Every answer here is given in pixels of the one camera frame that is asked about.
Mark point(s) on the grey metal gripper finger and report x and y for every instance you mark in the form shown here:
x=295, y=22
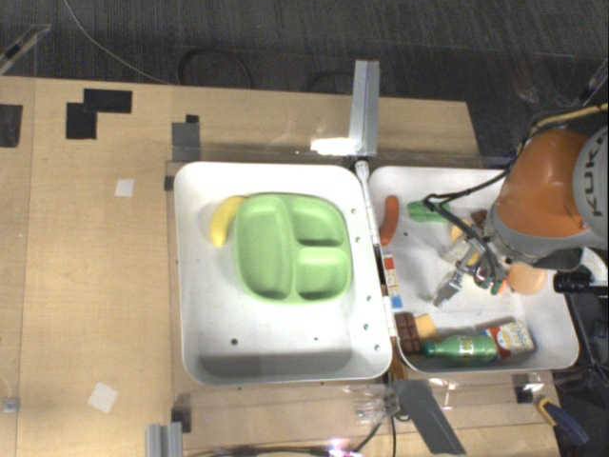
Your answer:
x=446, y=291

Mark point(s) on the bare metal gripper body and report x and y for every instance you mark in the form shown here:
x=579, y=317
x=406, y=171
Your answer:
x=478, y=248

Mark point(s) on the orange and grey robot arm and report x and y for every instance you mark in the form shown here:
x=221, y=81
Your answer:
x=537, y=193

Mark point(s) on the yellow round toy food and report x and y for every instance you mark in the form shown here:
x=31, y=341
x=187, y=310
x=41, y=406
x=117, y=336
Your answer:
x=457, y=232

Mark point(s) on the brown biscuit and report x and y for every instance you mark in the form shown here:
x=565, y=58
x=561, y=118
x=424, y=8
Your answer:
x=478, y=216

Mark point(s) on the white plastic tray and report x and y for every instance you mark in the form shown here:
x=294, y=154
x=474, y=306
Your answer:
x=285, y=336
x=476, y=310

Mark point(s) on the yellow cheese block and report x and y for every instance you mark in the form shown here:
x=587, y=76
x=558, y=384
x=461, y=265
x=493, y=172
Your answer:
x=427, y=327

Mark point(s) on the white carton with coloured squares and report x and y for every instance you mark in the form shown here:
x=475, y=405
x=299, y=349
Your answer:
x=391, y=279

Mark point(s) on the orange round toy fruit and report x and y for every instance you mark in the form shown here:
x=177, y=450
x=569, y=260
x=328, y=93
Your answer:
x=525, y=279

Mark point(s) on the brown chocolate bar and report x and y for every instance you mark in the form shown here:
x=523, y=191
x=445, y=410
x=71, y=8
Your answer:
x=408, y=333

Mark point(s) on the green bottle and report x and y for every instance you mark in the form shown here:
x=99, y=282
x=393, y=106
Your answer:
x=464, y=350

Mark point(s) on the white and orange carton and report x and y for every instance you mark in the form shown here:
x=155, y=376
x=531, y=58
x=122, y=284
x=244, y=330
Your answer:
x=516, y=338

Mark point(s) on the orange sausage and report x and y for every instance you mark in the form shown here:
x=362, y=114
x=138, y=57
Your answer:
x=389, y=219

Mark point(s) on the green divided plate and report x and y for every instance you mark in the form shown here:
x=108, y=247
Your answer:
x=266, y=250

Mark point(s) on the yellow banana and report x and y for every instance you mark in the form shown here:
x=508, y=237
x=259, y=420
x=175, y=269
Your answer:
x=221, y=222

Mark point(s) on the black cylinder on white bracket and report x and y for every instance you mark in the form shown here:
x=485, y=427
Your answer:
x=573, y=282

